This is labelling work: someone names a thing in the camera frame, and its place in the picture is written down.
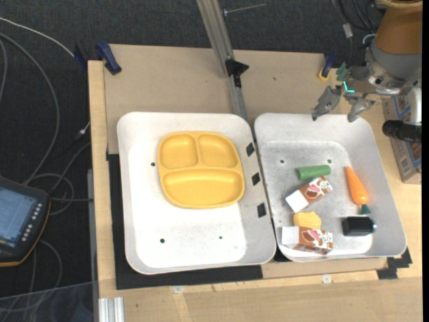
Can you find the white plastic tray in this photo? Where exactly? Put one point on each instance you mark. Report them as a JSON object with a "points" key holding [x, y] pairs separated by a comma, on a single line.
{"points": [[382, 166], [187, 240]]}

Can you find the yellow ridged toy food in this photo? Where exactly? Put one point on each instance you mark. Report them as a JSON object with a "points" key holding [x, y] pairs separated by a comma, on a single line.
{"points": [[305, 219]]}

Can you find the yellow divided plate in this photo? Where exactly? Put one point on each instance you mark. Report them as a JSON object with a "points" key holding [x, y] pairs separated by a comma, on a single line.
{"points": [[201, 179]]}

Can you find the brown and white carton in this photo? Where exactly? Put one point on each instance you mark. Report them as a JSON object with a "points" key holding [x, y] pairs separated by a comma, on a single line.
{"points": [[310, 193], [311, 238]]}

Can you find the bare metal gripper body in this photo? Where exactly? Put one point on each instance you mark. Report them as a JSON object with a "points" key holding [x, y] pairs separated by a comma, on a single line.
{"points": [[385, 80]]}

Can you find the orange toy carrot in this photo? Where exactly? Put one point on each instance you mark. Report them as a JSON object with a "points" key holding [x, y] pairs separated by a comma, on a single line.
{"points": [[357, 188]]}

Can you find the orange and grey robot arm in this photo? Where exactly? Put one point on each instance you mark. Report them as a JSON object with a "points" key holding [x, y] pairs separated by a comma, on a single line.
{"points": [[399, 29]]}

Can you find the brown box with blue print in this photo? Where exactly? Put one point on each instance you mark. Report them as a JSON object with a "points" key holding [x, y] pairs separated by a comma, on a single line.
{"points": [[407, 159]]}

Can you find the green toy vegetable piece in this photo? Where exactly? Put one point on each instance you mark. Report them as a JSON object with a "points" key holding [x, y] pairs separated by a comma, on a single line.
{"points": [[311, 172]]}

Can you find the black cylinder on white bracket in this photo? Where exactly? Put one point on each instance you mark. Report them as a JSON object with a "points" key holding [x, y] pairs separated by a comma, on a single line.
{"points": [[402, 131]]}

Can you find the brown cardboard board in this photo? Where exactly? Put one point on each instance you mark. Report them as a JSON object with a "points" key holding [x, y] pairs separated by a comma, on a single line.
{"points": [[174, 86]]}

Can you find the black bottle with silver cap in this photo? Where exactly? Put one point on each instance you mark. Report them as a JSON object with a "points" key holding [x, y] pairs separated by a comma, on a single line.
{"points": [[356, 226]]}

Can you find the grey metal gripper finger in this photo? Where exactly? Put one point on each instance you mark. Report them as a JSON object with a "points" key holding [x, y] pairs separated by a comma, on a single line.
{"points": [[324, 103], [358, 107]]}

